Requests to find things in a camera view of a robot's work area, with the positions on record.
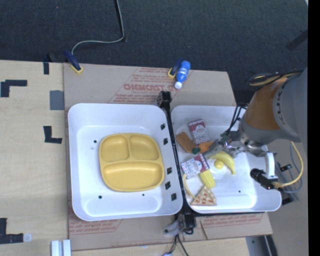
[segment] yellow cable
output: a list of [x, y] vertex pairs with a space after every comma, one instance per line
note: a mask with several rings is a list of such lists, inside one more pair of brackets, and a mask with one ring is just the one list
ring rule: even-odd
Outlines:
[[301, 155], [300, 155], [300, 153], [299, 153], [296, 145], [295, 145], [292, 141], [290, 141], [290, 143], [291, 143], [291, 145], [293, 146], [293, 148], [294, 148], [294, 150], [295, 150], [295, 152], [296, 152], [296, 154], [297, 154], [297, 156], [298, 156], [298, 158], [299, 158], [299, 160], [300, 160], [300, 165], [301, 165], [301, 167], [300, 167], [300, 173], [299, 173], [299, 175], [298, 175], [294, 180], [292, 180], [292, 181], [290, 181], [290, 182], [287, 182], [287, 183], [273, 182], [272, 184], [273, 184], [277, 189], [278, 189], [278, 188], [287, 187], [287, 186], [289, 186], [289, 185], [292, 185], [293, 183], [296, 183], [296, 182], [301, 178], [302, 173], [304, 172], [304, 162], [303, 162], [303, 160], [302, 160], [302, 157], [301, 157]]

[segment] yellow corn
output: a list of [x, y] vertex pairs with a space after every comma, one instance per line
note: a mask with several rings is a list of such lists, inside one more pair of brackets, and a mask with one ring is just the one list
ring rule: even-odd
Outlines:
[[211, 171], [208, 169], [208, 170], [205, 170], [203, 172], [200, 172], [200, 178], [203, 182], [203, 184], [208, 188], [208, 189], [211, 189], [213, 188], [215, 185], [216, 185], [216, 182], [214, 180], [214, 177], [212, 176], [212, 173]]

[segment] toy pizza slice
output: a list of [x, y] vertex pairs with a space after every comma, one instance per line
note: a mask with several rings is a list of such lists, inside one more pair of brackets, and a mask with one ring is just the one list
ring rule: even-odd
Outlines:
[[217, 199], [212, 191], [204, 186], [191, 203], [192, 206], [216, 206]]

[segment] cardboard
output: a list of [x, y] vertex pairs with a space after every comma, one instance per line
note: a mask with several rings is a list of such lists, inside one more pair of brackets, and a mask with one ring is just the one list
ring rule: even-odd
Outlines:
[[[70, 184], [68, 110], [78, 103], [156, 104], [160, 91], [170, 91], [171, 109], [179, 105], [235, 106], [228, 74], [220, 71], [190, 70], [182, 88], [174, 88], [169, 69], [81, 64], [77, 74], [63, 64], [66, 166]], [[104, 221], [84, 221], [72, 209], [68, 185], [68, 225], [73, 251], [172, 243], [164, 227], [174, 216], [144, 217]], [[201, 216], [196, 218], [193, 234], [184, 241], [237, 238], [272, 233], [267, 213]]]

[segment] black floor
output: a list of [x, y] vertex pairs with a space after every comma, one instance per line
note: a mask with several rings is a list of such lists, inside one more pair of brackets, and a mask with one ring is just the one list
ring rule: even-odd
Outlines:
[[[239, 102], [258, 73], [308, 65], [305, 0], [118, 0], [125, 41], [85, 43], [80, 63], [170, 68], [179, 57], [191, 69], [226, 71]], [[0, 0], [0, 60], [64, 62], [64, 50], [86, 40], [122, 36], [115, 0]]]

